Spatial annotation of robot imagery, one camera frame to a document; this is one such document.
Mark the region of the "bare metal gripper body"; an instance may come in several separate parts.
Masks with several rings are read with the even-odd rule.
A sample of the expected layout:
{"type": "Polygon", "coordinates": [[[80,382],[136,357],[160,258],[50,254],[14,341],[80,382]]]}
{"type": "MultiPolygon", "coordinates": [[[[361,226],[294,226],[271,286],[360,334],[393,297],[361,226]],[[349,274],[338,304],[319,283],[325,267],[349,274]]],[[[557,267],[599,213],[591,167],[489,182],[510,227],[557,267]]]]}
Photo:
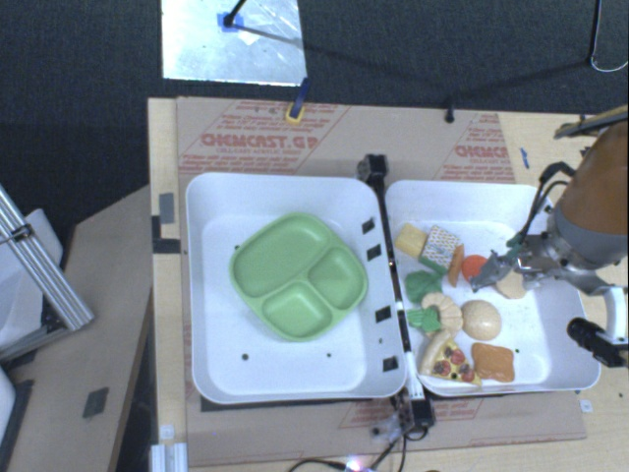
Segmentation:
{"type": "Polygon", "coordinates": [[[578,290],[593,293],[593,264],[562,238],[527,235],[522,239],[514,263],[527,290],[551,280],[561,280],[578,290]]]}

